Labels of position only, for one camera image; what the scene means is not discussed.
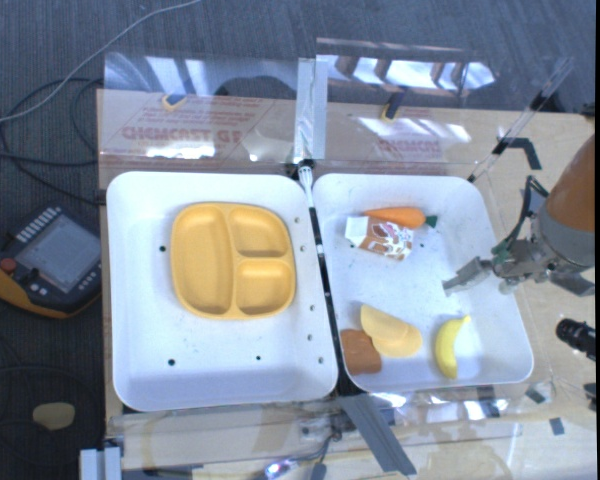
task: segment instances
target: toy banana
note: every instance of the toy banana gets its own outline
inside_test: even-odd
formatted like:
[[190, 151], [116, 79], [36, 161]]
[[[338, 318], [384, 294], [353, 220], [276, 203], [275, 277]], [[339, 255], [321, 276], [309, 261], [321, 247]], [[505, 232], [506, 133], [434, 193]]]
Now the toy banana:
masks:
[[452, 318], [440, 326], [435, 342], [435, 357], [438, 368], [449, 379], [458, 376], [458, 360], [455, 354], [455, 343], [462, 326], [471, 321], [469, 315]]

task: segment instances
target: white tray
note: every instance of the white tray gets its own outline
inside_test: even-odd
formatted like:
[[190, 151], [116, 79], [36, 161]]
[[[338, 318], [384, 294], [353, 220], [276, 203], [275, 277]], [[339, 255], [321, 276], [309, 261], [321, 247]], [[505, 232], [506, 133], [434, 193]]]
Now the white tray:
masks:
[[[533, 369], [533, 353], [514, 295], [498, 291], [491, 276], [471, 290], [447, 297], [442, 281], [475, 256], [491, 257], [496, 244], [480, 192], [464, 179], [438, 176], [327, 174], [314, 185], [338, 328], [361, 329], [360, 306], [370, 304], [417, 326], [422, 349], [404, 359], [382, 358], [375, 374], [351, 376], [369, 392], [521, 382]], [[435, 228], [416, 230], [403, 261], [351, 248], [347, 217], [364, 210], [415, 206], [437, 215]], [[470, 314], [456, 341], [458, 378], [438, 370], [433, 355], [437, 328]]]
[[[213, 320], [186, 310], [171, 280], [175, 216], [204, 201], [263, 206], [287, 225], [295, 297], [274, 316]], [[337, 363], [306, 197], [273, 175], [129, 172], [107, 190], [113, 384], [139, 411], [315, 400]]]

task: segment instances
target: yellow divided plate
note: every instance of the yellow divided plate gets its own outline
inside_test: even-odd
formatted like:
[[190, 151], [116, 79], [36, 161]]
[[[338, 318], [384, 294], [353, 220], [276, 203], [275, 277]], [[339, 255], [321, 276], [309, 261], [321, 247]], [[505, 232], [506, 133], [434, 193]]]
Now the yellow divided plate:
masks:
[[182, 210], [171, 230], [171, 275], [185, 308], [217, 319], [273, 315], [296, 289], [287, 227], [273, 212], [245, 204]]

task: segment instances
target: carrot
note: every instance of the carrot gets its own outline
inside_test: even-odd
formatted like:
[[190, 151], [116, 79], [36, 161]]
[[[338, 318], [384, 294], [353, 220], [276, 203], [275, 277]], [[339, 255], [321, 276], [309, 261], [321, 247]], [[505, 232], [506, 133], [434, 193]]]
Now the carrot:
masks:
[[427, 223], [432, 228], [435, 227], [437, 217], [427, 217], [419, 208], [411, 206], [395, 206], [392, 208], [378, 208], [364, 212], [367, 217], [394, 222], [409, 229], [416, 229]]

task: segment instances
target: gray carpet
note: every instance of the gray carpet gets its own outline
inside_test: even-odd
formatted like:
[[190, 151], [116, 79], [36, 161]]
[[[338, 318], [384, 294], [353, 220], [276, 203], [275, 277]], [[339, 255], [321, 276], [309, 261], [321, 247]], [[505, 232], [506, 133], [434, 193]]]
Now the gray carpet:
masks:
[[[185, 1], [0, 0], [0, 113], [41, 101], [55, 87], [45, 84], [64, 78], [135, 20]], [[509, 84], [542, 77], [534, 71], [538, 59], [569, 56], [574, 69], [551, 108], [579, 112], [595, 102], [596, 0], [207, 0], [145, 21], [108, 51], [292, 60], [315, 55], [318, 37], [475, 50], [507, 58]], [[100, 55], [48, 105], [4, 124], [0, 151], [64, 162], [93, 158], [94, 88], [103, 72]], [[476, 107], [505, 108], [504, 92]], [[0, 244], [10, 225], [52, 199], [97, 226], [96, 186], [93, 164], [49, 167], [0, 157]], [[98, 444], [101, 432], [100, 310], [96, 303], [58, 321], [0, 301], [0, 368], [67, 373], [0, 371], [0, 480], [78, 478], [77, 451]], [[8, 423], [30, 419], [32, 406], [58, 398], [77, 407], [69, 429], [50, 436]]]

